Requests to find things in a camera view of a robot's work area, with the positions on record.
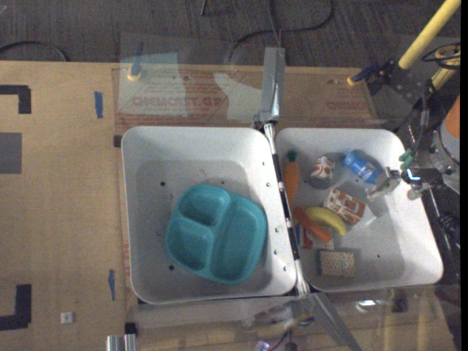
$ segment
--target carrot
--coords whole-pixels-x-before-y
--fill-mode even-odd
[[[312,235],[319,241],[326,243],[331,240],[331,233],[313,222],[301,207],[295,207],[292,214],[302,225],[302,227],[312,233]]]
[[[298,163],[295,161],[297,154],[295,151],[289,151],[287,158],[289,162],[284,166],[283,178],[284,187],[287,194],[287,202],[290,207],[293,206],[295,193],[298,191],[299,181],[301,179],[301,170],[299,169]]]

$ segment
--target banana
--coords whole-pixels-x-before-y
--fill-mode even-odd
[[[343,219],[328,208],[311,207],[306,209],[309,218],[318,224],[324,224],[331,227],[339,235],[346,234],[346,225]]]

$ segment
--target gray square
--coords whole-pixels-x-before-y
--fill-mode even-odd
[[[21,174],[22,134],[0,132],[0,174]]]

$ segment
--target orange object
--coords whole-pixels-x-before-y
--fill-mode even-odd
[[[331,233],[313,222],[301,207],[295,207],[292,214],[302,225],[302,227],[312,233],[312,235],[319,241],[327,243],[331,240]]]
[[[460,139],[460,94],[445,118],[447,131],[456,139]]]
[[[287,203],[290,208],[293,206],[295,193],[298,191],[299,181],[301,179],[301,170],[299,169],[298,163],[295,161],[297,154],[294,151],[287,153],[289,162],[284,166],[284,188],[287,194]]]

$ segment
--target blue tape piece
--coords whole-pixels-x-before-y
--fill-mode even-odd
[[[112,300],[116,299],[116,272],[113,269],[109,270],[109,277],[107,278],[109,282],[110,294],[112,295]]]
[[[104,118],[102,111],[104,109],[104,104],[102,102],[102,92],[94,92],[94,104],[96,106],[97,118]]]

